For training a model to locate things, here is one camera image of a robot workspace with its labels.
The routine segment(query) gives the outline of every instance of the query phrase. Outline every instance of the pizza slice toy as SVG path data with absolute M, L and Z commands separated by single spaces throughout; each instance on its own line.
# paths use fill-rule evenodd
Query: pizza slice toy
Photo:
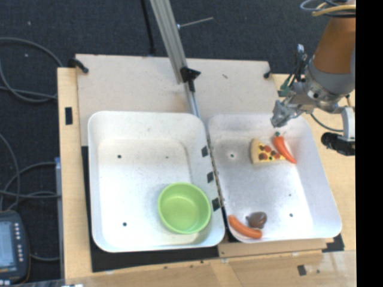
M 275 151 L 273 148 L 271 148 L 271 146 L 262 143 L 257 138 L 254 138 L 251 141 L 250 155 L 253 164 L 270 163 L 272 161 L 280 161 L 286 159 L 278 151 Z

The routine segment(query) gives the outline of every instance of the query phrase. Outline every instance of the white tray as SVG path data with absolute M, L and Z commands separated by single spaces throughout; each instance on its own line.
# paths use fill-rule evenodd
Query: white tray
M 228 114 L 213 117 L 208 125 L 212 155 L 226 215 L 246 224 L 251 212 L 263 211 L 268 221 L 259 240 L 240 235 L 241 242 L 330 238 L 341 231 L 334 198 L 312 137 L 303 118 L 278 130 L 270 114 Z M 250 159 L 250 143 L 258 138 L 272 146 L 279 131 L 297 160 L 262 163 Z
M 191 114 L 102 111 L 88 123 L 92 234 L 107 252 L 155 251 L 214 246 L 221 242 L 220 209 L 208 226 L 191 235 L 175 234 L 161 223 L 157 198 L 177 181 L 218 197 L 206 153 L 206 131 Z

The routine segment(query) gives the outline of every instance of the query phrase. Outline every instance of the black mount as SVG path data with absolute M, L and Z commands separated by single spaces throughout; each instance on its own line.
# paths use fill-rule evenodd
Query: black mount
M 322 135 L 321 141 L 328 149 L 335 150 L 340 154 L 345 156 L 355 155 L 355 141 L 345 141 L 339 134 L 327 132 Z
M 196 88 L 194 86 L 194 80 L 201 74 L 201 72 L 188 67 L 182 67 L 180 71 L 184 83 L 188 82 L 189 90 L 195 92 Z
M 75 59 L 74 57 L 68 60 L 68 67 L 69 68 L 79 67 L 85 74 L 89 72 L 89 69 L 86 68 L 83 65 L 83 63 L 81 63 L 78 59 Z

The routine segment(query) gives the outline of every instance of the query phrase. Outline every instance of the toy sausage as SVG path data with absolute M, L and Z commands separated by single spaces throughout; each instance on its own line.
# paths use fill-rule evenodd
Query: toy sausage
M 230 215 L 227 217 L 229 220 L 229 224 L 242 235 L 245 235 L 250 238 L 259 239 L 262 237 L 262 231 L 255 230 L 253 228 L 247 227 L 246 225 L 239 222 L 239 220 L 234 215 Z

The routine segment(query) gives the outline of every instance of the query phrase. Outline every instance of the green bowl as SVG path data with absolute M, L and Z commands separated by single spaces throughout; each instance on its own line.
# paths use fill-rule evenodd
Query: green bowl
M 197 186 L 177 182 L 168 185 L 158 199 L 158 212 L 163 224 L 180 234 L 203 230 L 211 217 L 210 201 Z

